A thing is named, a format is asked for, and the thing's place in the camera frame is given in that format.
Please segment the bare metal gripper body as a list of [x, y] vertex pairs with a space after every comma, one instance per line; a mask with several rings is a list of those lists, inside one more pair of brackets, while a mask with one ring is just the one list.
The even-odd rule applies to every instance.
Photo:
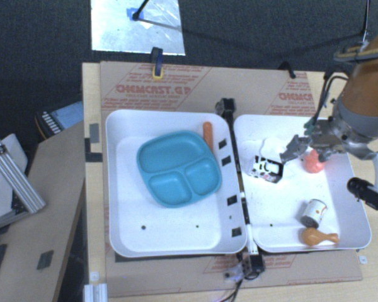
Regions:
[[315, 151], [317, 148], [332, 148], [334, 154], [348, 153], [360, 160], [372, 160], [377, 155], [368, 147], [374, 140], [357, 133], [342, 119], [329, 117], [327, 120], [317, 120], [310, 137], [310, 147]]

